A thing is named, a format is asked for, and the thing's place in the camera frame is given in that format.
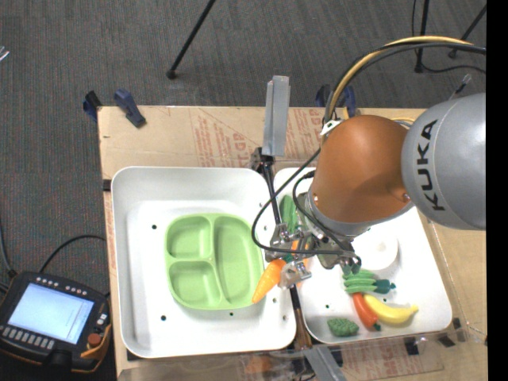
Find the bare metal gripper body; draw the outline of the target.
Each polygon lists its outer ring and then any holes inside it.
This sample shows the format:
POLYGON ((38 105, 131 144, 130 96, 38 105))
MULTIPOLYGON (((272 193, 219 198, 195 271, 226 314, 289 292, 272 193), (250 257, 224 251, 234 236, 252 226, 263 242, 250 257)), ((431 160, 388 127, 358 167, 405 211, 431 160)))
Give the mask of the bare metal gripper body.
POLYGON ((298 194, 295 200, 297 214, 304 224, 304 232, 308 233, 309 237, 306 249, 317 256, 322 267, 332 269, 339 265, 342 269, 360 269, 360 258, 352 242, 318 223, 317 218, 311 213, 305 194, 298 194))

